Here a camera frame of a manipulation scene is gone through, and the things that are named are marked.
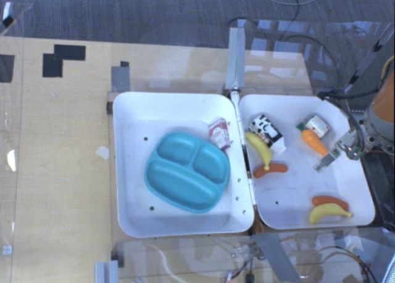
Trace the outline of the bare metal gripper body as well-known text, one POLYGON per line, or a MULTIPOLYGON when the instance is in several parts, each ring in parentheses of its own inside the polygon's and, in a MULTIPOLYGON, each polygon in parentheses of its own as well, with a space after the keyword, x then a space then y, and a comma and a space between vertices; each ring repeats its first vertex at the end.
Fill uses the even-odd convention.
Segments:
POLYGON ((362 156, 368 153, 368 145, 361 129, 350 129, 346 134, 339 138, 334 145, 334 148, 340 154, 344 152, 348 159, 359 160, 362 156))

